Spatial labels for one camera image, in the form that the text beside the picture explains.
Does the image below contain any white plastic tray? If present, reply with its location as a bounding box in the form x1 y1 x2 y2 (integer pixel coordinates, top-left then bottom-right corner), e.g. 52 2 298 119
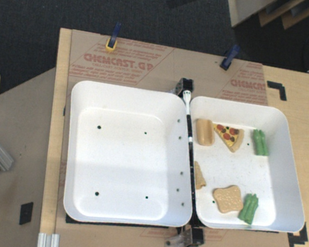
52 78 210 238
171 94 309 242

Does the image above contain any thin black and white rod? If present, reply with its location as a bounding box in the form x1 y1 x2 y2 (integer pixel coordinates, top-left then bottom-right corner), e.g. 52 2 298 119
164 89 215 216

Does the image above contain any tan hot dog bun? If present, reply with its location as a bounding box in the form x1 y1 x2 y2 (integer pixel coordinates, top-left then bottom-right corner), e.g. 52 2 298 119
192 117 218 148

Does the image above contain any tan wafer cone piece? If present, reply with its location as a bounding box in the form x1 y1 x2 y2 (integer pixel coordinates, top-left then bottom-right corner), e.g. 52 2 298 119
190 160 210 192

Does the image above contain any brown cardboard board red print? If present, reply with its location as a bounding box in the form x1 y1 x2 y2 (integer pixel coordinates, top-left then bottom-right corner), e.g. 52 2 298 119
39 29 309 247

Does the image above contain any pizza slice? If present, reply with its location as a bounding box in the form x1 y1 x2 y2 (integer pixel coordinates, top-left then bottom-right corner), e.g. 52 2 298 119
209 123 246 154

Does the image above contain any tan bread slice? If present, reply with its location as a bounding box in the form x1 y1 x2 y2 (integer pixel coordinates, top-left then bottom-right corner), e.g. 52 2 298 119
210 182 247 216

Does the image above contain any green asparagus bundle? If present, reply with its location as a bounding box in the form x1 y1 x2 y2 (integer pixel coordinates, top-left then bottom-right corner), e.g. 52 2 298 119
236 191 261 226
249 128 273 158

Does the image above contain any black block with thin wires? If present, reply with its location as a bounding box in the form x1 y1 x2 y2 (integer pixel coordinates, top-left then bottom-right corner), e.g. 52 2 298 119
164 223 208 247
174 76 196 99

